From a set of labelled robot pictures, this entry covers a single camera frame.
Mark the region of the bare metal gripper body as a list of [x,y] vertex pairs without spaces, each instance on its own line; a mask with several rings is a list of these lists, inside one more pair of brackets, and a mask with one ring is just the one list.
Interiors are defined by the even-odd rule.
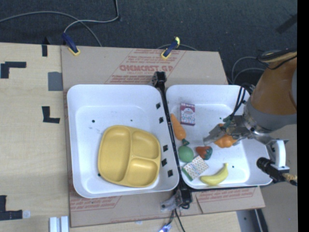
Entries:
[[226,134],[228,134],[229,128],[235,127],[246,127],[250,132],[250,136],[243,139],[255,139],[262,144],[272,144],[274,142],[274,138],[269,136],[263,128],[258,126],[256,122],[250,117],[242,116],[228,116],[224,120],[224,127]]

